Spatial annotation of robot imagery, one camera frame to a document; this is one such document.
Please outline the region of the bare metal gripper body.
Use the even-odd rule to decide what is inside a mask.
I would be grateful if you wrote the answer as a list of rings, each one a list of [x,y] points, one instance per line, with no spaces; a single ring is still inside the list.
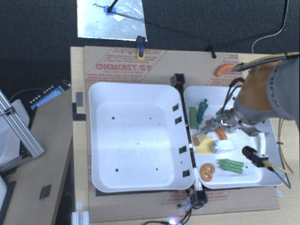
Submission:
[[[228,132],[241,130],[247,132],[248,120],[238,110],[224,110],[221,115],[221,124]]]

